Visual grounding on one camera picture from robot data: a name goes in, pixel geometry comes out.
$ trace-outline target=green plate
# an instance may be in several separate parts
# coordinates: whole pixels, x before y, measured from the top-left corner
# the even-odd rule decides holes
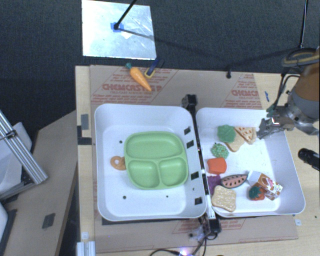
[[[124,143],[124,158],[131,182],[140,189],[174,188],[188,178],[185,147],[171,132],[132,134]]]

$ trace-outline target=plastic toy food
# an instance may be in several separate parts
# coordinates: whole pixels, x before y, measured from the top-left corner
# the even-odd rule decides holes
[[[226,159],[229,155],[227,148],[220,143],[214,143],[213,147],[211,148],[211,152],[216,158]]]
[[[227,124],[218,126],[218,137],[221,142],[233,142],[236,137],[234,127]]]
[[[257,138],[257,132],[254,127],[234,127],[234,130],[242,137],[248,144],[253,144]]]
[[[234,190],[218,185],[214,188],[211,202],[215,207],[220,207],[229,212],[234,212],[236,209],[236,196],[237,193]]]
[[[249,190],[249,198],[253,201],[265,199],[265,190],[259,186],[253,186]]]
[[[207,161],[210,174],[224,174],[227,170],[227,163],[223,157],[211,158]]]
[[[247,180],[251,186],[262,187],[265,190],[265,197],[270,200],[276,199],[283,189],[278,182],[259,171],[250,171]]]
[[[151,92],[151,87],[147,80],[145,79],[144,75],[141,73],[139,68],[132,67],[131,63],[125,64],[125,67],[130,70],[131,77],[142,87],[146,88],[149,92]]]
[[[113,168],[119,171],[124,171],[126,169],[125,158],[121,156],[112,157],[110,160],[110,164],[112,165]]]
[[[220,185],[221,177],[220,175],[208,176],[206,179],[208,181],[210,195],[213,195],[215,187]]]
[[[237,152],[240,147],[245,143],[245,140],[243,137],[241,137],[237,132],[235,133],[235,138],[234,141],[231,143],[225,143],[227,147],[232,151],[232,152]]]
[[[224,177],[221,179],[221,186],[227,189],[234,189],[239,187],[247,180],[248,175],[246,174],[236,174]]]

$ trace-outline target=toy carrot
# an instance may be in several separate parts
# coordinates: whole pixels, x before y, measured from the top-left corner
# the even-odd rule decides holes
[[[131,63],[125,64],[125,67],[130,70],[131,77],[142,87],[146,88],[149,92],[151,92],[151,87],[145,79],[144,75],[141,73],[139,68],[132,67]]]

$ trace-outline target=wooden table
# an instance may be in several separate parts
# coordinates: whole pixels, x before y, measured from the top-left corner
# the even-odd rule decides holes
[[[5,256],[58,256],[77,181],[76,112],[41,129],[33,156],[49,178],[5,208],[17,210]],[[43,228],[46,216],[53,223]]]

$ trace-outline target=toy bread slice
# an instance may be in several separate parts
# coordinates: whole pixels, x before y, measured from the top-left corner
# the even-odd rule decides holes
[[[236,209],[236,196],[237,193],[234,190],[218,185],[214,188],[211,202],[215,207],[220,207],[229,212],[233,212]]]
[[[232,151],[232,152],[237,152],[240,147],[245,143],[245,140],[243,137],[241,137],[237,132],[235,133],[235,138],[234,141],[231,143],[225,143],[227,147]]]
[[[234,130],[242,137],[248,144],[253,144],[256,141],[257,133],[254,127],[236,126]]]

